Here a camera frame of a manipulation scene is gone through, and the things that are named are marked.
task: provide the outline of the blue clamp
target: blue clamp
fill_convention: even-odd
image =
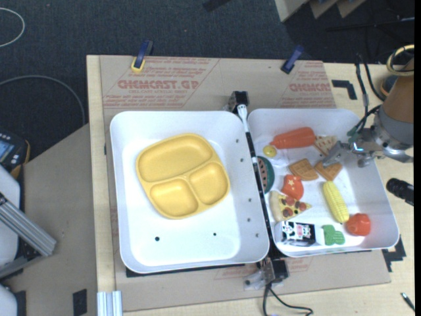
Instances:
[[[298,45],[295,48],[295,51],[292,54],[292,56],[281,66],[281,70],[289,74],[292,68],[294,67],[294,63],[296,62],[296,60],[298,60],[298,58],[301,56],[303,51],[304,51],[304,48]]]
[[[137,57],[134,58],[132,62],[132,72],[135,72],[136,74],[140,73],[145,66],[145,60],[144,57],[148,56],[152,51],[153,42],[149,41],[148,39],[145,40],[142,43],[142,46],[140,47],[139,54]]]

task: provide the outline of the cardboard sheet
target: cardboard sheet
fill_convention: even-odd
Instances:
[[[100,56],[112,239],[117,289],[124,311],[261,297],[244,277],[255,264],[128,277],[118,249],[118,216],[109,124],[127,110],[223,110],[233,91],[247,91],[249,112],[259,108],[334,108],[320,61],[297,61],[290,74],[281,60],[147,57],[134,74],[131,56]],[[290,277],[279,294],[390,282],[380,250],[287,258]]]

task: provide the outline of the toy carrot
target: toy carrot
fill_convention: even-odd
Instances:
[[[270,145],[275,146],[277,149],[291,149],[294,147],[311,146],[316,140],[316,136],[312,128],[304,126],[292,131],[278,134]]]

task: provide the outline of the yellow corn cob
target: yellow corn cob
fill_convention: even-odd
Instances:
[[[348,207],[334,182],[325,182],[323,184],[323,193],[336,221],[339,223],[346,223],[349,220]]]

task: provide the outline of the yellow plate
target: yellow plate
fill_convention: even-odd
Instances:
[[[218,154],[196,134],[150,145],[137,156],[136,171],[151,203],[170,219],[205,211],[230,191],[230,179]]]

